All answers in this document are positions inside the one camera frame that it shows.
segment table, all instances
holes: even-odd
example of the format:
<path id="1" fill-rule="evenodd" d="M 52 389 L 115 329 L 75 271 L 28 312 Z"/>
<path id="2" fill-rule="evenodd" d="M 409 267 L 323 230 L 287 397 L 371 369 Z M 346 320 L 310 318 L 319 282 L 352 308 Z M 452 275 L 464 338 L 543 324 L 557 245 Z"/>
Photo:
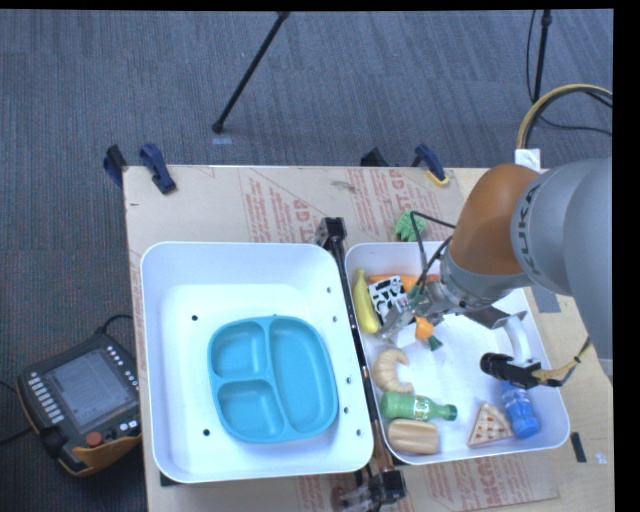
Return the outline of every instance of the table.
<path id="1" fill-rule="evenodd" d="M 208 484 L 161 485 L 151 443 L 150 408 L 140 288 L 140 260 L 161 241 L 309 242 L 323 217 L 343 217 L 349 246 L 393 240 L 405 208 L 455 223 L 486 169 L 446 169 L 437 187 L 409 168 L 168 166 L 177 189 L 166 195 L 147 167 L 123 170 L 124 208 L 136 353 L 140 380 L 143 453 L 149 510 L 332 510 L 331 490 L 354 485 L 353 475 L 309 475 Z M 442 240 L 448 228 L 428 228 Z M 560 313 L 540 313 L 525 291 L 552 367 L 569 361 L 586 332 L 575 302 L 558 296 Z M 613 510 L 613 387 L 590 351 L 561 388 L 586 462 L 572 442 L 536 452 L 403 467 L 408 496 L 390 510 Z"/>

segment green bottle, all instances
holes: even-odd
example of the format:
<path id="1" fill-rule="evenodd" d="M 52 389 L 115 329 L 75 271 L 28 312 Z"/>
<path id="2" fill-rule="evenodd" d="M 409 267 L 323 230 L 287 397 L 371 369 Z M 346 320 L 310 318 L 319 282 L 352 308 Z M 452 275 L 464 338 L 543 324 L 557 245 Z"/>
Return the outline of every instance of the green bottle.
<path id="1" fill-rule="evenodd" d="M 385 418 L 407 418 L 431 421 L 442 418 L 453 421 L 458 416 L 455 405 L 438 405 L 431 398 L 422 395 L 408 395 L 385 391 L 380 401 L 380 413 Z"/>

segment white tray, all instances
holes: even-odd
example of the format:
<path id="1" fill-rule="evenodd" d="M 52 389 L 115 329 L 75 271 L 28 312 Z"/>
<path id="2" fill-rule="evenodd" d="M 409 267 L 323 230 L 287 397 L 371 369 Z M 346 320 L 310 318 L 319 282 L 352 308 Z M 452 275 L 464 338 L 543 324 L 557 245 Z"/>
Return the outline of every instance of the white tray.
<path id="1" fill-rule="evenodd" d="M 199 483 L 349 472 L 369 461 L 371 423 L 329 252 L 312 244 L 164 242 L 144 254 L 141 274 L 150 441 L 162 473 Z M 216 413 L 207 348 L 222 325 L 273 314 L 301 318 L 323 338 L 338 414 L 312 437 L 245 442 Z"/>
<path id="2" fill-rule="evenodd" d="M 427 260 L 440 245 L 439 242 L 425 242 Z M 345 266 L 350 287 L 356 278 L 356 271 L 364 269 L 370 274 L 407 274 L 419 276 L 421 272 L 417 243 L 389 242 L 365 243 L 352 247 L 346 255 Z M 430 270 L 439 273 L 436 260 Z M 550 368 L 540 335 L 529 309 L 523 290 L 515 290 L 495 303 L 495 307 L 509 314 L 526 311 L 523 327 L 529 342 L 531 357 L 539 359 L 542 368 Z M 415 325 L 410 324 L 399 334 L 397 345 L 409 358 L 409 365 L 397 364 L 401 382 L 412 382 L 415 393 L 426 395 L 440 404 L 454 404 L 458 408 L 455 421 L 434 420 L 438 426 L 440 450 L 432 455 L 416 455 L 387 447 L 399 460 L 407 464 L 430 464 L 455 461 L 474 457 L 485 457 L 505 453 L 556 448 L 569 435 L 569 418 L 557 388 L 537 386 L 531 388 L 529 399 L 540 422 L 541 430 L 528 438 L 508 438 L 501 441 L 467 446 L 469 433 L 475 422 L 478 408 L 487 401 L 498 407 L 501 382 L 480 369 L 480 359 L 486 352 L 513 354 L 513 347 L 506 331 L 502 328 L 489 330 L 464 316 L 448 315 L 434 329 L 434 335 L 443 346 L 431 351 L 428 344 L 416 340 Z M 360 331 L 362 344 L 371 369 L 377 356 L 388 348 L 374 334 Z M 376 406 L 382 391 L 374 385 Z M 390 420 L 381 418 L 384 436 Z"/>

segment black pole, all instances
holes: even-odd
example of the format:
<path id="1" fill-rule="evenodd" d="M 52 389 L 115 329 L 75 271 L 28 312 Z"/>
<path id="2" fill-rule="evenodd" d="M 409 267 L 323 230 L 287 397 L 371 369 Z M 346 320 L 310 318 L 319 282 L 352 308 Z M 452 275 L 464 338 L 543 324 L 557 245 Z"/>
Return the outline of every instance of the black pole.
<path id="1" fill-rule="evenodd" d="M 542 11 L 542 19 L 540 20 L 542 25 L 542 32 L 540 34 L 540 48 L 538 49 L 538 69 L 536 70 L 536 85 L 533 91 L 533 102 L 535 103 L 540 98 L 540 84 L 542 82 L 542 68 L 544 67 L 544 53 L 547 49 L 547 32 L 549 31 L 549 25 L 551 25 L 551 9 L 544 9 Z"/>
<path id="2" fill-rule="evenodd" d="M 269 31 L 269 34 L 267 35 L 267 38 L 264 40 L 264 42 L 262 43 L 262 46 L 260 47 L 260 50 L 258 50 L 258 53 L 253 58 L 253 61 L 251 62 L 251 65 L 249 66 L 249 69 L 247 69 L 246 73 L 242 77 L 242 80 L 240 81 L 240 84 L 238 84 L 238 87 L 236 88 L 235 92 L 233 93 L 233 96 L 231 96 L 231 99 L 229 100 L 229 103 L 227 103 L 227 106 L 225 107 L 224 111 L 222 112 L 222 115 L 218 118 L 218 120 L 215 123 L 213 123 L 212 128 L 213 128 L 214 132 L 220 133 L 222 131 L 224 121 L 227 118 L 227 116 L 229 115 L 229 112 L 231 112 L 231 109 L 233 108 L 233 106 L 235 105 L 236 101 L 240 97 L 240 94 L 242 93 L 242 90 L 244 89 L 245 85 L 247 85 L 247 82 L 251 78 L 251 75 L 253 75 L 253 72 L 255 71 L 255 69 L 258 67 L 258 64 L 260 63 L 260 60 L 262 59 L 262 56 L 265 54 L 265 52 L 269 48 L 269 45 L 271 44 L 271 41 L 273 40 L 273 38 L 278 33 L 278 30 L 280 29 L 280 25 L 282 25 L 284 23 L 284 21 L 287 19 L 287 17 L 289 16 L 289 13 L 291 11 L 277 11 L 277 12 L 278 12 L 278 19 L 273 24 L 273 27 L 271 27 L 271 30 Z"/>

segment blue tray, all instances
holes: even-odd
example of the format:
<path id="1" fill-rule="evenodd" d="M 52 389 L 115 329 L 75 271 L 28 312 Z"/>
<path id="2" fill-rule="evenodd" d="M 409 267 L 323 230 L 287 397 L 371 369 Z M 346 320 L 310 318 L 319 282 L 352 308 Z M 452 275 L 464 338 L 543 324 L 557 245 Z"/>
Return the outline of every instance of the blue tray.
<path id="1" fill-rule="evenodd" d="M 273 315 L 226 324 L 211 337 L 208 364 L 220 421 L 243 441 L 311 437 L 338 412 L 324 341 L 300 318 Z"/>

